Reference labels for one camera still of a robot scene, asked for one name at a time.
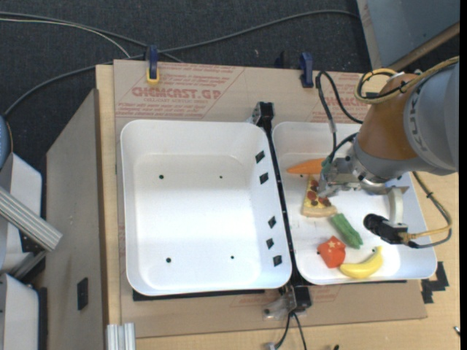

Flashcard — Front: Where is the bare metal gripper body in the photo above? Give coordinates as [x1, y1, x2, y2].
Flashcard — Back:
[319, 156, 388, 197]

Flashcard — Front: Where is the pizza slice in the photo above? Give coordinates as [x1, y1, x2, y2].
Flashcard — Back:
[301, 174, 339, 219]

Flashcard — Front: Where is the orange carrot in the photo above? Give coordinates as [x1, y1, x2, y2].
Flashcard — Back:
[285, 157, 326, 176]

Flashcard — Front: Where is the green bean bundle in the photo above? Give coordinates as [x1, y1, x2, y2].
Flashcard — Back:
[329, 212, 364, 250]

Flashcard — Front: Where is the thin black rod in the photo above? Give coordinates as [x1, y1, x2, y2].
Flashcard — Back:
[260, 121, 301, 288]

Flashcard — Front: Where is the white plastic tray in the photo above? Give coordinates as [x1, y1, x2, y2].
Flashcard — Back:
[271, 121, 439, 287]
[120, 119, 293, 298]

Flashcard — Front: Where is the yellow banana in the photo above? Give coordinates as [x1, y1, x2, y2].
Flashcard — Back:
[339, 245, 385, 280]

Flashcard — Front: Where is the brown cardboard board red print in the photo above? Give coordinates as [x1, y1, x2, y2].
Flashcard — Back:
[112, 59, 428, 339]

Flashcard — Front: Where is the black cylinder on white bracket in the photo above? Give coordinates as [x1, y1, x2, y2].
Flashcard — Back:
[363, 184, 410, 246]

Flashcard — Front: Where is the black block with wires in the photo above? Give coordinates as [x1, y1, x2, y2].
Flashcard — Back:
[250, 101, 275, 128]
[278, 284, 313, 312]

